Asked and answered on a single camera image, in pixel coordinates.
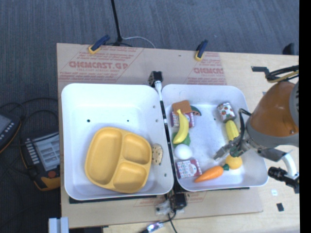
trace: wooden table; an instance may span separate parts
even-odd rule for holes
[[[163,85],[169,83],[232,85],[246,98],[249,111],[258,104],[263,92],[272,84],[264,73],[254,73],[251,66],[268,67],[270,71],[297,65],[298,56],[205,52],[201,63],[193,51],[139,49],[103,46],[99,55],[87,53],[88,45],[57,44],[60,142],[63,156],[61,91],[69,83],[146,83],[151,71],[162,71]],[[299,170],[299,149],[282,146],[291,155]],[[286,169],[284,163],[265,160],[267,167]],[[61,160],[61,172],[64,172]],[[300,232],[299,194],[285,183],[269,178],[267,184],[242,190],[221,190],[190,193],[190,203],[178,213],[174,226],[178,233],[279,233]],[[153,199],[70,203],[61,183],[62,216],[70,228],[109,226],[105,233],[139,233],[150,223],[167,219],[155,215]],[[281,203],[284,211],[279,211]],[[159,233],[171,233],[170,223]]]

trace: toy banana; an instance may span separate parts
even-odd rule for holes
[[[227,131],[227,135],[229,138],[229,141],[232,141],[234,138],[239,136],[239,131],[237,129],[237,126],[235,125],[234,121],[229,120],[225,123],[225,129]]]
[[[179,130],[177,135],[174,137],[173,143],[178,144],[186,139],[189,131],[189,122],[184,114],[181,113],[180,109],[177,110],[179,116]]]

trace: gray fabric floor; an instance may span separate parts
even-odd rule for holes
[[[299,53],[299,0],[115,0],[124,38],[140,36],[156,48],[282,54]],[[57,97],[56,43],[117,39],[110,0],[0,0],[0,107]],[[143,39],[123,40],[152,48]],[[27,103],[29,112],[57,110],[53,100]],[[20,109],[13,113],[20,115]],[[25,131],[54,125],[42,114]],[[18,147],[0,154],[0,233],[45,233],[60,216],[59,190],[40,192],[25,174]]]

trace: blue clamp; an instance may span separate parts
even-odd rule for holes
[[[101,39],[99,39],[94,45],[88,47],[88,51],[90,54],[95,54],[97,53],[101,48],[101,45],[104,45],[106,43],[106,41],[108,41],[110,39],[109,35],[105,35],[104,37],[102,37]]]
[[[196,59],[197,61],[201,61],[201,60],[202,60],[202,58],[203,58],[203,53],[204,53],[204,51],[205,51],[205,48],[206,48],[206,46],[207,46],[207,43],[208,43],[208,41],[207,41],[207,40],[204,40],[204,41],[202,41],[201,44],[197,47],[197,49],[196,49],[196,54],[195,54],[195,59]]]

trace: orange carrot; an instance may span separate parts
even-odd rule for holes
[[[202,181],[208,181],[211,179],[215,179],[217,177],[222,176],[225,170],[229,170],[228,165],[225,164],[224,166],[214,166],[208,170],[206,170],[202,175],[200,175],[194,182],[202,182]]]

